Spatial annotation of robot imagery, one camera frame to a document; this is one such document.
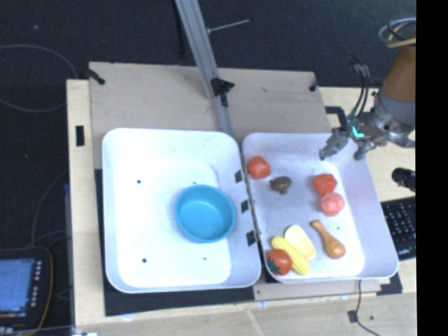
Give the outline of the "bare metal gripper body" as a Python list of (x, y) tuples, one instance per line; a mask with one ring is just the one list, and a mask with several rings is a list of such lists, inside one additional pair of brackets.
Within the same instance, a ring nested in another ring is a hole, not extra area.
[(415, 147), (415, 140), (410, 139), (413, 127), (404, 125), (384, 109), (372, 108), (370, 112), (362, 113), (354, 127), (360, 149), (375, 149), (387, 143), (401, 148)]

